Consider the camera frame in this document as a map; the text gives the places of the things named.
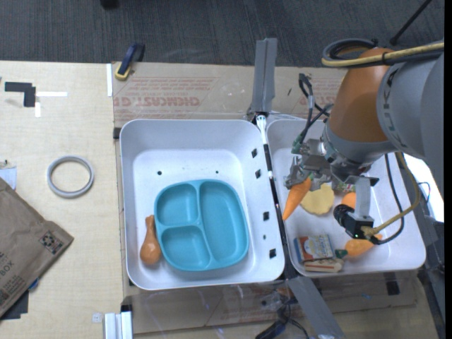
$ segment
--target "white tray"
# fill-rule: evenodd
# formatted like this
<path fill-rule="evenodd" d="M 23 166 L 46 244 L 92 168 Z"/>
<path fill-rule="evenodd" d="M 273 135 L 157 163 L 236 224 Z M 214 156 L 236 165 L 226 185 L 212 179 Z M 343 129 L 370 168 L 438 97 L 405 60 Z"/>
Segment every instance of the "white tray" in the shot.
<path fill-rule="evenodd" d="M 124 125 L 119 141 L 126 268 L 136 286 L 163 290 L 263 283 L 281 275 L 283 247 L 256 126 L 244 120 L 137 119 Z M 247 255 L 233 266 L 202 272 L 177 270 L 163 256 L 153 266 L 144 265 L 139 251 L 145 217 L 154 213 L 157 194 L 170 184 L 195 179 L 219 179 L 238 193 L 249 228 Z"/>
<path fill-rule="evenodd" d="M 273 165 L 273 175 L 282 210 L 287 200 L 288 190 L 284 186 L 284 176 L 289 174 L 294 155 L 290 152 L 292 142 L 304 129 L 305 119 L 280 119 L 272 121 L 267 128 L 268 145 Z M 316 122 L 308 131 L 306 139 L 319 138 L 324 124 Z M 411 203 L 408 198 L 403 179 L 398 169 L 394 154 L 390 154 L 391 174 L 402 209 Z M 377 160 L 367 172 L 370 177 L 378 177 L 379 182 L 371 189 L 370 216 L 375 219 L 374 226 L 378 226 L 399 213 L 389 185 L 384 157 Z M 340 196 L 335 197 L 333 207 L 340 203 Z M 426 257 L 425 245 L 417 226 L 414 213 L 405 216 L 403 231 L 387 244 L 378 245 L 366 254 L 345 259 L 343 269 L 339 273 L 317 273 L 306 271 L 297 260 L 293 239 L 300 236 L 327 234 L 331 239 L 333 249 L 343 249 L 350 236 L 333 217 L 333 210 L 321 216 L 312 215 L 299 206 L 295 212 L 284 221 L 289 245 L 290 260 L 296 270 L 302 275 L 318 278 L 331 275 L 349 275 L 373 273 L 381 271 L 412 270 L 419 268 Z M 389 237 L 399 228 L 400 221 L 396 221 L 381 231 L 383 238 Z"/>

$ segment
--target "blue divided plate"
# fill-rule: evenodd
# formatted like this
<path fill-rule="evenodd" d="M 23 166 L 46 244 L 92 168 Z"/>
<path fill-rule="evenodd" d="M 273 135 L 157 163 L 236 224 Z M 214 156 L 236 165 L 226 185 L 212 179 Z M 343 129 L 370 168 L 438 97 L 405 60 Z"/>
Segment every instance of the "blue divided plate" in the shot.
<path fill-rule="evenodd" d="M 179 270 L 224 268 L 248 252 L 244 210 L 225 182 L 199 179 L 168 186 L 155 199 L 154 216 L 163 256 Z"/>

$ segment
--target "white ring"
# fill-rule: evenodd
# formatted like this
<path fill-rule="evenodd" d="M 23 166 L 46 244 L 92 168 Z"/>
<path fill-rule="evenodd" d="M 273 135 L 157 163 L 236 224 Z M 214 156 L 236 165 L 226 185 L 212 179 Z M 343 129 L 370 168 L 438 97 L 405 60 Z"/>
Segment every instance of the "white ring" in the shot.
<path fill-rule="evenodd" d="M 86 169 L 90 173 L 90 178 L 88 180 L 88 183 L 83 188 L 81 188 L 77 191 L 63 191 L 55 186 L 55 184 L 52 181 L 52 173 L 55 170 L 55 168 L 57 168 L 58 165 L 60 165 L 61 163 L 64 163 L 64 162 L 77 162 L 77 163 L 81 163 L 83 166 L 86 167 Z M 80 195 L 83 195 L 88 189 L 91 188 L 91 186 L 93 185 L 93 182 L 94 182 L 93 166 L 91 166 L 91 164 L 87 160 L 85 160 L 84 158 L 77 156 L 77 155 L 65 155 L 65 156 L 59 158 L 58 160 L 55 160 L 54 162 L 52 162 L 50 164 L 49 168 L 47 168 L 47 183 L 49 184 L 50 189 L 54 193 L 56 193 L 58 196 L 61 196 L 64 198 L 75 198 L 75 197 L 79 197 Z"/>

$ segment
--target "dark fabric background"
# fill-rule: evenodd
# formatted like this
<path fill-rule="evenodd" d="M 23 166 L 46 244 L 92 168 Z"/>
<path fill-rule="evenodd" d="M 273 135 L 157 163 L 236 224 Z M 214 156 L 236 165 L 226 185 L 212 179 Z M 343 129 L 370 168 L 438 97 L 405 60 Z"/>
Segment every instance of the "dark fabric background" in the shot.
<path fill-rule="evenodd" d="M 278 39 L 277 66 L 321 66 L 339 39 L 389 40 L 425 0 L 0 0 L 0 60 L 107 63 L 133 42 L 144 61 L 254 65 L 255 45 Z M 433 0 L 396 49 L 444 37 Z"/>

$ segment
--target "wooden table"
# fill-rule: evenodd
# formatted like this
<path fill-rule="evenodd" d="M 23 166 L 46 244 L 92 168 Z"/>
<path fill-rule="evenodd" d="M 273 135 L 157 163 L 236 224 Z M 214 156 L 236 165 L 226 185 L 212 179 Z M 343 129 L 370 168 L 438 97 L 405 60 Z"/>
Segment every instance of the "wooden table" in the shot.
<path fill-rule="evenodd" d="M 169 65 L 158 68 L 171 71 Z M 1 338 L 102 338 L 99 319 L 104 313 L 119 312 L 124 298 L 123 249 L 108 66 L 0 62 L 0 158 L 17 164 L 18 194 L 47 220 L 61 225 L 75 237 L 67 251 L 40 278 L 38 287 L 30 292 L 28 313 L 20 319 L 0 321 Z M 241 69 L 248 73 L 253 70 Z M 297 76 L 295 70 L 280 69 L 279 81 L 285 80 L 287 72 Z M 340 82 L 343 73 L 334 74 L 332 79 Z M 6 81 L 32 83 L 37 92 L 67 92 L 67 97 L 41 97 L 41 114 L 36 117 L 35 109 L 23 106 L 22 93 L 4 91 Z M 63 155 L 80 155 L 95 171 L 91 190 L 75 199 L 61 198 L 47 185 L 48 166 Z M 76 189 L 86 182 L 87 176 L 79 166 L 68 164 L 56 171 L 55 180 L 64 189 Z M 352 313 L 335 309 L 335 318 L 347 338 L 436 338 L 427 298 L 415 275 L 412 286 L 416 295 L 414 304 Z M 304 318 L 299 322 L 309 330 Z M 221 334 L 224 338 L 254 338 L 270 324 L 249 323 L 137 337 L 216 338 Z M 289 338 L 291 333 L 299 334 L 288 329 L 281 338 Z"/>

